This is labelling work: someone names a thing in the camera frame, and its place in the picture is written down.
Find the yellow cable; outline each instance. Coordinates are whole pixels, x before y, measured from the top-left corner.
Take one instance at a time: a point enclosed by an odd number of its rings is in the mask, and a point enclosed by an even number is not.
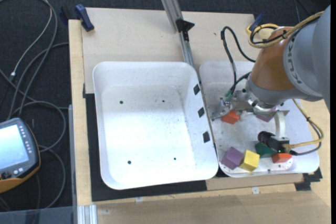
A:
[[[307,23],[319,18],[322,15],[323,12],[318,12],[314,15],[311,15],[310,17],[308,17],[307,19],[299,22],[297,25],[295,25],[293,28],[291,28],[290,30],[288,30],[287,32],[285,32],[283,35],[281,35],[280,37],[278,37],[277,39],[273,40],[273,41],[265,41],[262,44],[255,44],[252,40],[252,36],[259,32],[261,29],[268,27],[268,25],[270,24],[265,24],[265,25],[259,25],[257,26],[251,33],[251,35],[249,36],[248,42],[249,44],[257,49],[263,49],[263,48],[268,48],[271,47],[275,44],[277,44],[278,42],[280,42],[283,39],[286,39],[288,36],[290,36],[291,34],[293,34],[297,29],[301,28],[302,26],[306,25]]]
[[[310,119],[310,117],[306,114],[306,112],[299,106],[299,104],[297,103],[297,101],[295,99],[293,99],[294,104],[297,106],[297,108],[300,110],[300,112],[302,113],[302,115],[307,119],[307,121],[311,124],[313,124],[320,132],[321,134],[321,138],[317,139],[317,140],[313,140],[313,141],[309,141],[309,142],[303,142],[303,143],[299,143],[299,144],[292,144],[292,145],[287,145],[287,148],[289,150],[295,148],[295,147],[299,147],[299,146],[306,146],[306,145],[311,145],[311,144],[316,144],[316,143],[320,143],[323,138],[324,138],[324,133],[323,130],[316,124],[314,123],[314,121],[312,121]]]

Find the black bracket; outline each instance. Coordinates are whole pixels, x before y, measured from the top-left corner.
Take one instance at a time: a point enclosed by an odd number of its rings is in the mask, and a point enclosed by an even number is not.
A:
[[[178,29],[178,32],[183,33],[183,38],[185,41],[189,42],[189,35],[188,31],[194,27],[195,24],[187,22],[183,19],[177,19],[176,20],[176,26]]]
[[[320,168],[318,168],[313,174],[303,174],[303,182],[294,183],[296,190],[311,190],[311,182],[320,182],[322,179],[322,173]]]

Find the screen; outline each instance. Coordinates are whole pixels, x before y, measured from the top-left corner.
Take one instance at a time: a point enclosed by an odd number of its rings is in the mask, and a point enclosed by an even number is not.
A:
[[[1,128],[0,170],[28,160],[28,154],[17,125]]]

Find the red block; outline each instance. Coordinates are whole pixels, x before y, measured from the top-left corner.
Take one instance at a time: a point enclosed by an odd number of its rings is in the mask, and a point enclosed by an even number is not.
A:
[[[235,124],[239,120],[239,115],[236,114],[236,111],[231,110],[227,115],[222,116],[221,121]]]
[[[290,158],[292,158],[292,155],[288,153],[276,153],[272,155],[272,161],[273,163],[285,163]]]

